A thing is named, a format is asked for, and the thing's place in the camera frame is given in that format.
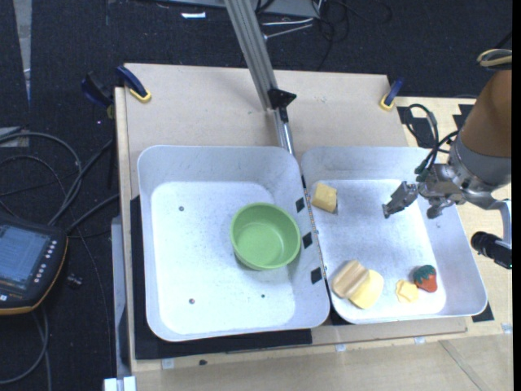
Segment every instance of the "dark background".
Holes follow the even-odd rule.
[[[513,0],[328,1],[323,19],[315,20],[312,28],[268,41],[274,68],[386,74],[389,81],[405,79],[401,95],[475,97],[492,75],[476,65],[476,57],[512,30]],[[206,11],[206,19],[180,16],[200,11]],[[260,14],[259,19],[274,21],[281,16]],[[81,92],[87,72],[95,71],[112,87],[119,83],[114,68],[125,62],[246,68],[223,9],[136,0],[108,4],[33,0],[28,99],[14,22],[12,0],[0,0],[0,127],[26,125],[31,131],[52,134],[69,143],[82,161],[98,152],[113,130],[104,108]],[[284,28],[263,27],[263,31],[270,34]],[[505,47],[511,49],[511,39]],[[42,163],[27,157],[8,160],[13,155],[44,160],[65,189],[74,178],[73,158],[57,143],[40,138],[32,138],[29,148],[0,149],[4,208],[33,222],[48,222],[63,200],[60,185]],[[114,178],[111,187],[109,174]],[[104,153],[58,226],[68,227],[117,193],[116,179],[116,166]],[[115,375],[110,350],[114,338],[108,329],[112,325],[109,229],[117,214],[113,203],[80,226],[83,240],[78,231],[72,234],[68,265],[46,300],[54,390],[101,389],[103,379]],[[81,277],[80,288],[65,282],[71,274]],[[0,380],[24,371],[40,348],[31,316],[0,319]],[[44,366],[5,389],[46,389]]]

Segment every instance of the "bowl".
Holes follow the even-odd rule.
[[[254,270],[272,270],[292,262],[300,251],[300,230],[284,209],[270,203],[242,207],[232,219],[235,256]]]

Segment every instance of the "metal pole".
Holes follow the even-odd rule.
[[[252,4],[250,0],[224,1],[262,107],[264,110],[273,110],[268,90],[277,89],[278,85]],[[278,109],[274,110],[274,123],[280,146],[295,155],[291,130],[289,125],[281,120]]]

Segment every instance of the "tray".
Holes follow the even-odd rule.
[[[296,159],[280,147],[149,147],[138,159],[147,321],[183,341],[311,328],[330,302]],[[267,271],[230,242],[244,205],[284,208],[303,236],[299,256]]]
[[[352,259],[384,278],[382,296],[366,310],[331,291],[335,310],[350,323],[467,316],[487,305],[456,207],[431,220],[428,201],[420,196],[404,211],[383,216],[382,204],[402,181],[415,181],[414,168],[426,155],[427,150],[414,147],[318,147],[302,157],[310,195],[317,182],[338,191],[335,213],[312,206],[327,279]],[[414,268],[426,264],[437,269],[438,290],[420,290],[418,301],[400,303],[396,283],[411,280]]]

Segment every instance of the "wooden table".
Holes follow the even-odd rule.
[[[156,144],[276,145],[273,118],[264,112],[247,69],[126,65],[152,93],[138,102],[116,88],[116,128],[125,259],[130,370],[138,390],[188,389],[513,389],[512,279],[490,259],[475,257],[495,319],[423,319],[312,329],[313,345],[161,360],[134,357],[132,248],[129,202],[138,195],[136,162]],[[288,108],[296,158],[315,146],[415,146],[396,108],[379,100],[386,76],[275,72],[283,90],[297,94]],[[453,115],[472,99],[397,98],[422,103],[440,134],[456,129]],[[498,198],[511,198],[510,186]],[[470,238],[478,230],[501,235],[499,213],[458,206]]]

